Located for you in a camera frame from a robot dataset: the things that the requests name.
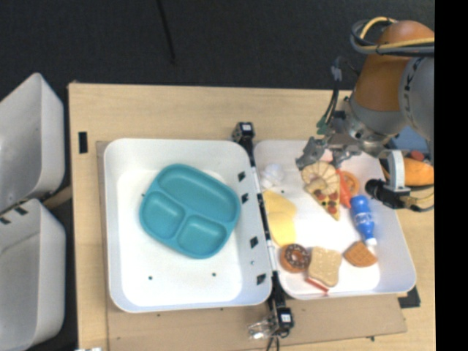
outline bottle cap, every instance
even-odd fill
[[[366,239],[366,245],[369,246],[376,246],[377,245],[377,239],[376,238],[368,238]]]

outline black floor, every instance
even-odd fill
[[[33,72],[65,106],[73,80],[331,88],[337,56],[364,60],[351,25],[381,15],[435,29],[435,0],[0,0],[0,99]],[[344,88],[354,82],[344,75]],[[56,215],[69,236],[67,318],[36,351],[75,346],[71,203]]]

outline toy pizza slice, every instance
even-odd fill
[[[335,220],[339,220],[340,177],[335,167],[324,161],[307,165],[301,171],[305,190]]]

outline chocolate donut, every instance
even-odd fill
[[[279,262],[291,273],[306,271],[310,264],[310,254],[300,244],[288,244],[283,247]]]

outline blue bottle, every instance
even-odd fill
[[[375,246],[377,240],[374,237],[374,220],[372,219],[369,202],[364,195],[356,195],[351,198],[352,220],[367,246]]]

